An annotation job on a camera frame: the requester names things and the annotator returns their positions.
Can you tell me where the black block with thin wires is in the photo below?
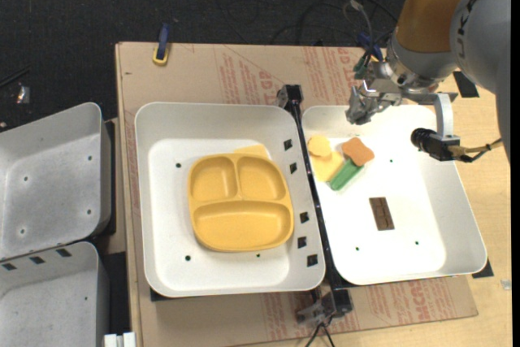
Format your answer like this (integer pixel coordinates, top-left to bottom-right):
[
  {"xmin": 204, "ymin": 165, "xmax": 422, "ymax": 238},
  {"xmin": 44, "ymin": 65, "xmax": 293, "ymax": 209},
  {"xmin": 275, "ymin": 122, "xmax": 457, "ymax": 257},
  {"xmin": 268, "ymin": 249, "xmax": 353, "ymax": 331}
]
[
  {"xmin": 276, "ymin": 84, "xmax": 305, "ymax": 110},
  {"xmin": 295, "ymin": 288, "xmax": 353, "ymax": 327}
]

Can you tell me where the yellow square cheese slice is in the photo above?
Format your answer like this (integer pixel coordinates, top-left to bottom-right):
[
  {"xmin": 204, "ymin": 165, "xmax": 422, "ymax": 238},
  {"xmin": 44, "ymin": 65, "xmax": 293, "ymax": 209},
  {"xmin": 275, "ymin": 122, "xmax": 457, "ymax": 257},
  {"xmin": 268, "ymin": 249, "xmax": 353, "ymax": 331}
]
[{"xmin": 310, "ymin": 150, "xmax": 346, "ymax": 184}]

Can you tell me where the orange brown toast slice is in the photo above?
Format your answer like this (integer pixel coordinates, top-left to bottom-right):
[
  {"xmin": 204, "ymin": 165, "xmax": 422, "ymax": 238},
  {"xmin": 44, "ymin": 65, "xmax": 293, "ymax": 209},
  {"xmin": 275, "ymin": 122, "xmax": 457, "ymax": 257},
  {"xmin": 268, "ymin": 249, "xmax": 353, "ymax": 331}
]
[{"xmin": 340, "ymin": 137, "xmax": 375, "ymax": 167}]

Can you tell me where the brown cardboard board red print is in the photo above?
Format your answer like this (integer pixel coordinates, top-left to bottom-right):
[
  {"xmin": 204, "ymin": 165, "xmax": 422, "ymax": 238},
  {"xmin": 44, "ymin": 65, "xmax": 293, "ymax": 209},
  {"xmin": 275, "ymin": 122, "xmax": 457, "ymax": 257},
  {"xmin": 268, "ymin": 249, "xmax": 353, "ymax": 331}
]
[{"xmin": 115, "ymin": 41, "xmax": 479, "ymax": 347}]

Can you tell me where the brown chocolate bar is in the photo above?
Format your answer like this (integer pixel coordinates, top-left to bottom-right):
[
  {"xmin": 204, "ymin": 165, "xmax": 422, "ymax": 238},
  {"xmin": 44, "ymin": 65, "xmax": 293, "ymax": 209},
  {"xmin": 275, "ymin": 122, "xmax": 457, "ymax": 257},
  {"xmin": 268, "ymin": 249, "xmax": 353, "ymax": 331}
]
[{"xmin": 368, "ymin": 197, "xmax": 397, "ymax": 232}]

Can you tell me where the black cylinder on white bracket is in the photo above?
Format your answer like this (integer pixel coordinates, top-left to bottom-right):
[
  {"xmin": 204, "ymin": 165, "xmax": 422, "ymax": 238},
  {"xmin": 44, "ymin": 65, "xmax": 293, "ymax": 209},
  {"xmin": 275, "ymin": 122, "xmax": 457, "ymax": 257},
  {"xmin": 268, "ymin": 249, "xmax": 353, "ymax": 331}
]
[{"xmin": 409, "ymin": 92, "xmax": 462, "ymax": 163}]

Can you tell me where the yellow divided plate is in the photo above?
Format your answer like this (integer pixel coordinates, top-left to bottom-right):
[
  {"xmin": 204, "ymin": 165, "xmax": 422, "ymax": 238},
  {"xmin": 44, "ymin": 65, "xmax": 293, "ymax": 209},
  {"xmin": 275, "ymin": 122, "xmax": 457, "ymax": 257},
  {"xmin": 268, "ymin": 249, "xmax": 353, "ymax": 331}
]
[{"xmin": 187, "ymin": 153, "xmax": 295, "ymax": 254}]

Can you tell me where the white plastic tray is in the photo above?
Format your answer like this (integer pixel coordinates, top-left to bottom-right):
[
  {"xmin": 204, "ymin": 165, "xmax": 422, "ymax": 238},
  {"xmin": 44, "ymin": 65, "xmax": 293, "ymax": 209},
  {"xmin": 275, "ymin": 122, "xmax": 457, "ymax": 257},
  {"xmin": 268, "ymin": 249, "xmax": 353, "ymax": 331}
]
[
  {"xmin": 0, "ymin": 241, "xmax": 111, "ymax": 347},
  {"xmin": 134, "ymin": 101, "xmax": 327, "ymax": 298},
  {"xmin": 301, "ymin": 104, "xmax": 488, "ymax": 286},
  {"xmin": 0, "ymin": 102, "xmax": 113, "ymax": 262}
]

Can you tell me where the green oblong block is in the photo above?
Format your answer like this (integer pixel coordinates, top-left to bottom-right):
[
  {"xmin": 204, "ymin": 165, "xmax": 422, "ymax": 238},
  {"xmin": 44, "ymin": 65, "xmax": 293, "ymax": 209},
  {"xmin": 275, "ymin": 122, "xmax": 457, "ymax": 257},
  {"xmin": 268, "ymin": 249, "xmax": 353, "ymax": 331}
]
[{"xmin": 329, "ymin": 158, "xmax": 365, "ymax": 192}]

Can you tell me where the thin black rod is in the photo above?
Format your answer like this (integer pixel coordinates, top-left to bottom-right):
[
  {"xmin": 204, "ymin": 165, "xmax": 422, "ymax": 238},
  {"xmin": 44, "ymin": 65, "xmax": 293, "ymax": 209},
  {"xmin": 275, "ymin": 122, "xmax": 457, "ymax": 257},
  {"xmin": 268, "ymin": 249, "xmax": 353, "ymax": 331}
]
[{"xmin": 288, "ymin": 101, "xmax": 340, "ymax": 297}]

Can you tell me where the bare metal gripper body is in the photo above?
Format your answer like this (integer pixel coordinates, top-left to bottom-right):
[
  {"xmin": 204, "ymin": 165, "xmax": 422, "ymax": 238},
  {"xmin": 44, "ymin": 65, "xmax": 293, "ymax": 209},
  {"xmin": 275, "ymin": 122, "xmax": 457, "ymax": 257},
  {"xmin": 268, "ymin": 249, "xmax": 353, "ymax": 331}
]
[{"xmin": 362, "ymin": 60, "xmax": 440, "ymax": 106}]

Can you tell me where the yellow round biscuit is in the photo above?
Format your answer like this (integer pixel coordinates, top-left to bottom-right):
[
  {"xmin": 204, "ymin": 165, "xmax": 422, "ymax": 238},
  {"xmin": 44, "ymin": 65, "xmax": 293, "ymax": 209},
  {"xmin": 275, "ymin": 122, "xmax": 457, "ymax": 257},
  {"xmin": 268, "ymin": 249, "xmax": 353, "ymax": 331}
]
[{"xmin": 306, "ymin": 135, "xmax": 333, "ymax": 158}]

